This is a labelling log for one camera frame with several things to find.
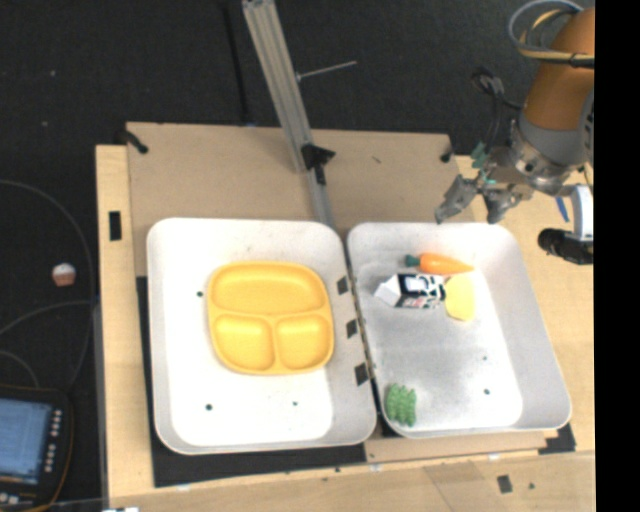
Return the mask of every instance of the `black clip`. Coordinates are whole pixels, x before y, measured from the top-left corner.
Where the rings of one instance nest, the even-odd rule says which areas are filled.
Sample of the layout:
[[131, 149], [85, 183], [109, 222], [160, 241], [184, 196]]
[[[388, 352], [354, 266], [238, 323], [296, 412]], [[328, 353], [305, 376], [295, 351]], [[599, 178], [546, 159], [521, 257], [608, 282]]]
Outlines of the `black clip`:
[[326, 185], [327, 180], [324, 176], [324, 165], [336, 155], [335, 151], [320, 148], [313, 144], [305, 144], [302, 146], [302, 158], [307, 170], [314, 169], [316, 171], [316, 181], [320, 185]]
[[127, 130], [118, 130], [114, 136], [113, 141], [115, 144], [131, 144], [134, 148], [138, 150], [139, 153], [145, 154], [149, 152], [148, 146], [145, 146], [140, 139], [136, 137], [133, 133]]

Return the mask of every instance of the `tray hinge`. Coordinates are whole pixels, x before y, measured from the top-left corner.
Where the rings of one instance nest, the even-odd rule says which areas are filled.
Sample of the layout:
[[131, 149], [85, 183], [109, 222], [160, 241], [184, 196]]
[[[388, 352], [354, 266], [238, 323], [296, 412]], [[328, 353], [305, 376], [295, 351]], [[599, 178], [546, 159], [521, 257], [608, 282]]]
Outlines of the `tray hinge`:
[[347, 322], [347, 338], [351, 338], [353, 335], [360, 332], [360, 336], [362, 338], [362, 348], [365, 356], [364, 367], [363, 365], [358, 365], [354, 368], [356, 374], [356, 381], [358, 385], [363, 384], [364, 382], [375, 379], [375, 371], [374, 365], [371, 361], [371, 355], [369, 353], [369, 345], [367, 343], [367, 335], [364, 330], [364, 319], [362, 317], [362, 313], [360, 311], [360, 307], [358, 305], [358, 298], [355, 294], [355, 279], [353, 278], [351, 267], [347, 268], [348, 274], [342, 277], [337, 283], [336, 286], [338, 288], [338, 294], [344, 295], [345, 293], [351, 294], [351, 300], [353, 300], [353, 304], [356, 311], [356, 317]]

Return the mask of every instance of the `green toy broccoli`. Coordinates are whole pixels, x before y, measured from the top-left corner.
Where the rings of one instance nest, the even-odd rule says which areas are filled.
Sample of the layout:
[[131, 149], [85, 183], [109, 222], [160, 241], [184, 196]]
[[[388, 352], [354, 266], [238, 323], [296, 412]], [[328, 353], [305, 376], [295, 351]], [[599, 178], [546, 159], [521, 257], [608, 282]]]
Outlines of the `green toy broccoli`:
[[412, 427], [416, 422], [416, 392], [393, 384], [387, 392], [385, 409], [390, 420]]

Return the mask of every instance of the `toy carrot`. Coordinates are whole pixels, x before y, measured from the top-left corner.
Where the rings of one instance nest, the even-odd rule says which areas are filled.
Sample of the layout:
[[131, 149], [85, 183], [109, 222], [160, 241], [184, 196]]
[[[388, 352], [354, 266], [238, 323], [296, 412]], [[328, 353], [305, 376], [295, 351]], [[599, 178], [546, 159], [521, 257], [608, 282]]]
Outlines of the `toy carrot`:
[[405, 263], [409, 267], [420, 267], [427, 274], [459, 274], [473, 270], [471, 265], [432, 252], [425, 252], [419, 257], [407, 255]]

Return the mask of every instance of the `black floor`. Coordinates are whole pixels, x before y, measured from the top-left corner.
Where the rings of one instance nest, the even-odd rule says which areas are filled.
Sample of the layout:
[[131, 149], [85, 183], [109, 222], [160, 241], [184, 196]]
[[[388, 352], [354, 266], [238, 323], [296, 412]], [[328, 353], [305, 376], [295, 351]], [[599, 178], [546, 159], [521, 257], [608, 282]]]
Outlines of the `black floor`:
[[[298, 72], [358, 63], [302, 81], [312, 127], [448, 133], [468, 153], [491, 116], [472, 72], [493, 71], [516, 102], [535, 75], [506, 37], [523, 3], [281, 0], [278, 8]], [[89, 272], [99, 265], [94, 148], [114, 142], [127, 121], [277, 124], [241, 0], [0, 0], [0, 329], [38, 308], [99, 298]], [[60, 262], [76, 266], [74, 286], [53, 285]], [[101, 489], [88, 315], [86, 304], [56, 307], [0, 334], [0, 382], [33, 384], [9, 352], [40, 385], [68, 389], [80, 419], [61, 499]]]

